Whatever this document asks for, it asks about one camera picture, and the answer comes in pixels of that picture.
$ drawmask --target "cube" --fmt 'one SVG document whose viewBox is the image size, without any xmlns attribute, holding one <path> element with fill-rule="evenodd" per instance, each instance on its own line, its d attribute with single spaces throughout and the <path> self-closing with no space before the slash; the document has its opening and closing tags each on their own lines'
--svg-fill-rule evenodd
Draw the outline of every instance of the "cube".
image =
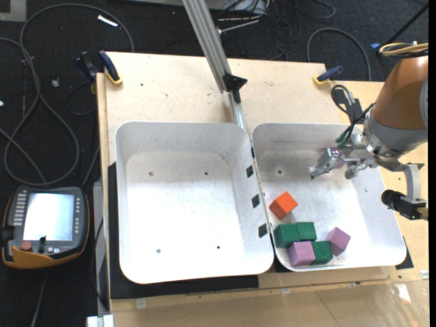
<svg viewBox="0 0 436 327">
<path fill-rule="evenodd" d="M 300 221 L 297 223 L 300 241 L 315 241 L 317 239 L 315 225 L 312 221 Z"/>
<path fill-rule="evenodd" d="M 293 243 L 287 253 L 292 266 L 308 266 L 316 260 L 311 241 Z"/>
<path fill-rule="evenodd" d="M 351 236 L 343 230 L 335 227 L 329 231 L 326 240 L 330 243 L 333 255 L 340 255 L 348 246 Z"/>
<path fill-rule="evenodd" d="M 313 241 L 312 247 L 316 259 L 311 265 L 327 264 L 333 259 L 332 249 L 328 241 Z"/>
<path fill-rule="evenodd" d="M 294 198 L 287 191 L 285 191 L 280 196 L 277 196 L 269 208 L 278 219 L 282 220 L 297 206 L 297 201 L 295 201 Z"/>
<path fill-rule="evenodd" d="M 288 248 L 294 242 L 300 240 L 296 224 L 279 224 L 273 233 L 275 246 L 278 248 Z"/>
</svg>

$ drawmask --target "purple cube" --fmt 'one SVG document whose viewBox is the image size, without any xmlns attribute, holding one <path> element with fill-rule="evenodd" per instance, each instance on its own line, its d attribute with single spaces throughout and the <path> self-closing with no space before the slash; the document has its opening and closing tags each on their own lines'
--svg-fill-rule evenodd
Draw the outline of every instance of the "purple cube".
<svg viewBox="0 0 436 327">
<path fill-rule="evenodd" d="M 338 227 L 329 231 L 326 241 L 330 243 L 333 255 L 340 255 L 348 246 L 351 236 Z"/>
<path fill-rule="evenodd" d="M 293 243 L 287 252 L 292 266 L 310 265 L 316 259 L 311 241 Z"/>
</svg>

